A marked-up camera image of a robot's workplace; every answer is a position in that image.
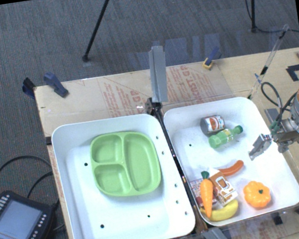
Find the white and brown carton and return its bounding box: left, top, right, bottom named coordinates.
left=206, top=163, right=241, bottom=209

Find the yellow banana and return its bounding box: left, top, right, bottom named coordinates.
left=198, top=198, right=242, bottom=224

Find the orange sausage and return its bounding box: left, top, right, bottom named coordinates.
left=215, top=158, right=246, bottom=178

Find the white packet with red print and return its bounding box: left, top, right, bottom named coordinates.
left=188, top=176, right=221, bottom=212

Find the white plastic tray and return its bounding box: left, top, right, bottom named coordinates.
left=161, top=89, right=299, bottom=234
left=49, top=106, right=200, bottom=239

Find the brown cardboard board red print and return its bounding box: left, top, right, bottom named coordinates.
left=33, top=44, right=299, bottom=239

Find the orange pumpkin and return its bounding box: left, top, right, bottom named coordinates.
left=241, top=178, right=273, bottom=212

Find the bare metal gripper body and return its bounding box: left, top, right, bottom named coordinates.
left=269, top=116, right=299, bottom=151

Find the green plastic bottle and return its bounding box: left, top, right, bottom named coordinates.
left=206, top=125, right=246, bottom=150

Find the thin black and white rod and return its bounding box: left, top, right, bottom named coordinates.
left=152, top=101, right=209, bottom=237

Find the green divided plate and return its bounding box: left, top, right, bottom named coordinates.
left=86, top=126, right=165, bottom=202

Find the black block with thin wires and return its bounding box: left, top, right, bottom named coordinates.
left=143, top=96, right=163, bottom=115

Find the orange carrot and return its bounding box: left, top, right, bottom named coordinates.
left=196, top=170, right=219, bottom=219

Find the small grey and orange can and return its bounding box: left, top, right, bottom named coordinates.
left=198, top=113, right=227, bottom=137

